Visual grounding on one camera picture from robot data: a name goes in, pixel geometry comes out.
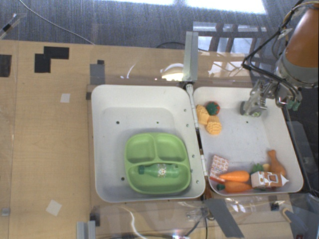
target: cracker box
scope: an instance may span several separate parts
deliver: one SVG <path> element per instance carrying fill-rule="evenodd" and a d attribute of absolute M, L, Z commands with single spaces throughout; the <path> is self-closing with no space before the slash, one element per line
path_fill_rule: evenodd
<path fill-rule="evenodd" d="M 220 183 L 225 182 L 224 179 L 219 178 L 219 175 L 227 172 L 228 165 L 228 159 L 214 155 L 210 166 L 209 178 Z"/>

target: plastic bottle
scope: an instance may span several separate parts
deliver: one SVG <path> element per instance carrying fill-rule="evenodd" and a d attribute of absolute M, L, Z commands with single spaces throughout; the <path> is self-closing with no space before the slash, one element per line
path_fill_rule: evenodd
<path fill-rule="evenodd" d="M 179 175 L 177 164 L 156 163 L 150 166 L 139 166 L 139 174 L 148 174 L 157 178 L 176 178 Z"/>

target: green plate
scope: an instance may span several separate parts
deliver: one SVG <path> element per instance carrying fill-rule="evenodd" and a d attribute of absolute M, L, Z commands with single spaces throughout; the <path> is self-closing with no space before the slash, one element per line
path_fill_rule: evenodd
<path fill-rule="evenodd" d="M 139 166 L 155 163 L 177 164 L 176 178 L 158 178 L 139 174 Z M 171 194 L 183 191 L 190 183 L 187 151 L 181 139 L 168 133 L 141 133 L 125 146 L 125 170 L 132 189 L 143 194 Z"/>

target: wooden table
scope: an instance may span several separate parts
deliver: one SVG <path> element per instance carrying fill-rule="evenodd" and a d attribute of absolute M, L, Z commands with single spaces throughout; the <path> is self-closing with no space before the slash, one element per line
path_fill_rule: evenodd
<path fill-rule="evenodd" d="M 68 47 L 69 59 L 52 59 L 51 73 L 35 73 L 35 54 L 43 54 L 44 46 Z M 73 239 L 76 223 L 87 222 L 93 208 L 101 213 L 97 238 L 131 231 L 133 218 L 140 233 L 157 228 L 162 234 L 167 224 L 178 228 L 176 233 L 193 226 L 185 220 L 189 206 L 181 202 L 103 202 L 94 190 L 89 155 L 90 64 L 104 60 L 106 83 L 175 86 L 161 79 L 161 69 L 183 63 L 182 50 L 1 41 L 0 54 L 12 55 L 10 77 L 0 78 L 0 209 L 10 208 L 9 216 L 0 217 L 0 238 Z M 242 58 L 200 52 L 195 87 L 251 86 L 244 70 L 208 75 L 214 61 L 238 65 Z M 62 94 L 70 94 L 69 102 L 61 102 Z M 46 211 L 51 200 L 61 204 L 56 216 Z M 289 207 L 288 195 L 278 200 Z M 267 197 L 248 205 L 256 205 L 256 211 L 233 212 L 246 238 L 291 238 L 289 223 L 280 212 L 270 211 Z M 209 235 L 224 238 L 215 221 L 208 225 Z M 204 238 L 203 223 L 198 227 L 192 235 Z"/>

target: toy carrot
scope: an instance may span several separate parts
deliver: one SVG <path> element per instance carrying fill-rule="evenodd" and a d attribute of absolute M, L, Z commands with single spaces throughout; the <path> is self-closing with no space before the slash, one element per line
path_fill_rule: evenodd
<path fill-rule="evenodd" d="M 246 182 L 249 180 L 249 173 L 246 171 L 234 171 L 219 175 L 219 178 L 226 181 Z"/>
<path fill-rule="evenodd" d="M 238 193 L 252 189 L 249 184 L 238 181 L 226 181 L 225 184 L 218 184 L 217 190 L 225 189 L 227 193 Z"/>

